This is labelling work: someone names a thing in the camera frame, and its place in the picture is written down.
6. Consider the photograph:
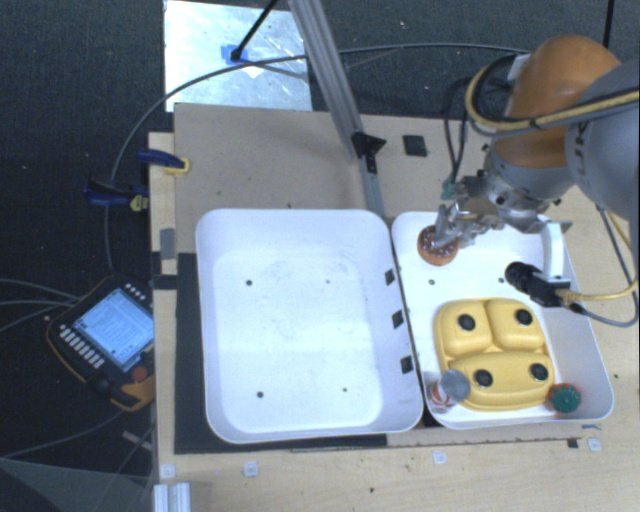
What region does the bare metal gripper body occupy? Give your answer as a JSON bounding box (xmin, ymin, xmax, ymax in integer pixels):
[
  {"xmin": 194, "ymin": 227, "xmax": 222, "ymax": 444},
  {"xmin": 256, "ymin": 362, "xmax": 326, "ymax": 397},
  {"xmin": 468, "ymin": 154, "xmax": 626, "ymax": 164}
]
[{"xmin": 451, "ymin": 172, "xmax": 547, "ymax": 233}]

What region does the brown sprinkled doughnut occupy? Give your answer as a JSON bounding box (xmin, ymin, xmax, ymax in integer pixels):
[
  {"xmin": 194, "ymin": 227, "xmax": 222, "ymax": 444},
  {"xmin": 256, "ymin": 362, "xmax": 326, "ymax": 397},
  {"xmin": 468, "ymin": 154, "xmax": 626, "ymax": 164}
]
[{"xmin": 416, "ymin": 224, "xmax": 460, "ymax": 267}]

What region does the white plastic tray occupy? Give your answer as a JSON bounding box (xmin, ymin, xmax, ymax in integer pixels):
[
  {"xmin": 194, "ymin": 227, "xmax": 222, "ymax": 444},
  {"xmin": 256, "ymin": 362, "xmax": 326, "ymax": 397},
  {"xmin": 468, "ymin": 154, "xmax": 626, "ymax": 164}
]
[
  {"xmin": 390, "ymin": 210, "xmax": 616, "ymax": 432},
  {"xmin": 194, "ymin": 207, "xmax": 426, "ymax": 445}
]

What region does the yellow divided plate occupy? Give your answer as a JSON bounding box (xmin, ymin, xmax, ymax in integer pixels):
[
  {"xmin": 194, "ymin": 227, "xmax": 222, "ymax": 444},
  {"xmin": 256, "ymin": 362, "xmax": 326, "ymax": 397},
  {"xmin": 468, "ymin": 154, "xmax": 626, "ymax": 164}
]
[{"xmin": 433, "ymin": 297, "xmax": 557, "ymax": 413}]

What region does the red and white can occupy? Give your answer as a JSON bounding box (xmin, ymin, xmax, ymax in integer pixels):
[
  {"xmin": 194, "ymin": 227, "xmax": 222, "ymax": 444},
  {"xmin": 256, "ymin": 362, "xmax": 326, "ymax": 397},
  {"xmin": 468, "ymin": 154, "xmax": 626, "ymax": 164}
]
[{"xmin": 430, "ymin": 369, "xmax": 472, "ymax": 415}]

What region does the brown cardboard board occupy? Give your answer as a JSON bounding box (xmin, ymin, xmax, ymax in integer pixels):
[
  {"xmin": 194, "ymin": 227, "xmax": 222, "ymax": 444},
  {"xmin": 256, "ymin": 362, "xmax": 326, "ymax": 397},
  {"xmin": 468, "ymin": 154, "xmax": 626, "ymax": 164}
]
[{"xmin": 172, "ymin": 101, "xmax": 622, "ymax": 456}]

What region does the orange and green toy vegetable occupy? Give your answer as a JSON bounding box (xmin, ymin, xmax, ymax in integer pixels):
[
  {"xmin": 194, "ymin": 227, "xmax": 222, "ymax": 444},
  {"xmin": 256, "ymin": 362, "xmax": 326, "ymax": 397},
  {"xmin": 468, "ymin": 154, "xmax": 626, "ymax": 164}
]
[{"xmin": 546, "ymin": 382, "xmax": 583, "ymax": 415}]

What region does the black cylinder on white bracket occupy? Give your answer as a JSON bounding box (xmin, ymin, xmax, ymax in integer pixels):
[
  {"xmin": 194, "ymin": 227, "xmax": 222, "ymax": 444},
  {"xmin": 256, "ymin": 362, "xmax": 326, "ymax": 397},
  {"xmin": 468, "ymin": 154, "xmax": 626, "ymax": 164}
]
[{"xmin": 504, "ymin": 219, "xmax": 574, "ymax": 309}]

